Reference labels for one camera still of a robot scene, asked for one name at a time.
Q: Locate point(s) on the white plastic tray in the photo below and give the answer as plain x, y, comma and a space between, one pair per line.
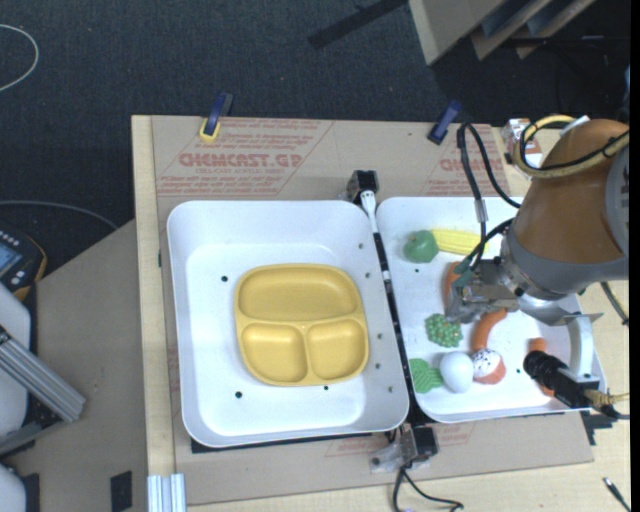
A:
505, 395
210, 310

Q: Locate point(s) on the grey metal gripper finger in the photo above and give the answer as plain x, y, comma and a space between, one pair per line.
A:
462, 311

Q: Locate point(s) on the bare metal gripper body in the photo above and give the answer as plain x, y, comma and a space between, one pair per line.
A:
492, 290

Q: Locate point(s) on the black cylinder on white bracket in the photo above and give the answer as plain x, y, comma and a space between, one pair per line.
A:
552, 375

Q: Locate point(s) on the green grapes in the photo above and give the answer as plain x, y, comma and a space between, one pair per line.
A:
442, 331

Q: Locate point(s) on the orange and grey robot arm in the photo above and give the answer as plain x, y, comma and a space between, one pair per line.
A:
565, 210

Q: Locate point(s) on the thin black and white rod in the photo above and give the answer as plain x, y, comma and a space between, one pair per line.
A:
387, 280

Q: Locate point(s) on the brown cardboard board red print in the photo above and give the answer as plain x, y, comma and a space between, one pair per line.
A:
280, 480

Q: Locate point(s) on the green apple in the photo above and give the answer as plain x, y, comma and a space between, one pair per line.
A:
421, 246

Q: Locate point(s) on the yellow corn cob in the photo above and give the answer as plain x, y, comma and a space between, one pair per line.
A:
457, 241

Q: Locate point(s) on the orange carrot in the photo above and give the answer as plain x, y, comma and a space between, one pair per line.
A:
451, 282

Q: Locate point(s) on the green lettuce leaf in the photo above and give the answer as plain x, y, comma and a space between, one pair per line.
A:
424, 376

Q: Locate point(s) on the small orange toy food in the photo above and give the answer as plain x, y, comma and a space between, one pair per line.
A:
538, 345

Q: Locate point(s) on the orange sausage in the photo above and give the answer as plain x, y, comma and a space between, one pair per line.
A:
484, 332

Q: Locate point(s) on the yellow divided plate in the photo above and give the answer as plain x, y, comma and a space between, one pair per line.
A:
300, 320

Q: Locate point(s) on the white egg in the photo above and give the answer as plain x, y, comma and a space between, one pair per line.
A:
456, 371

